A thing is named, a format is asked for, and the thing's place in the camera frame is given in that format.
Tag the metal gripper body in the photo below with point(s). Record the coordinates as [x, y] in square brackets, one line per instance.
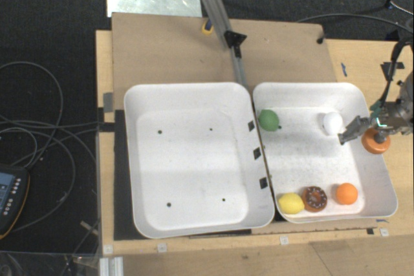
[402, 116]

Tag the white plastic tray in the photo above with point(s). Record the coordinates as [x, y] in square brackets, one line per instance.
[191, 165]
[310, 158]

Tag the white egg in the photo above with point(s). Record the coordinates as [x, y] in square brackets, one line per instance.
[333, 123]

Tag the yellow lemon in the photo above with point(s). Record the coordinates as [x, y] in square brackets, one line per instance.
[290, 203]

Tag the orange round disc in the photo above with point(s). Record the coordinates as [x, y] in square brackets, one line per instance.
[368, 143]

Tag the green lime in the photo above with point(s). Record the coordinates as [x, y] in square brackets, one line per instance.
[268, 120]

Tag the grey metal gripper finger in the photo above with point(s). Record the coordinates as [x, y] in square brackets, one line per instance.
[354, 130]
[381, 136]

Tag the brown doughnut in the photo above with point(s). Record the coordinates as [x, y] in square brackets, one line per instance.
[307, 200]

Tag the orange fruit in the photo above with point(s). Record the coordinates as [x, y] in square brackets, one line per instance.
[346, 194]

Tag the brown cardboard board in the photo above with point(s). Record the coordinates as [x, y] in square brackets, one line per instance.
[168, 51]

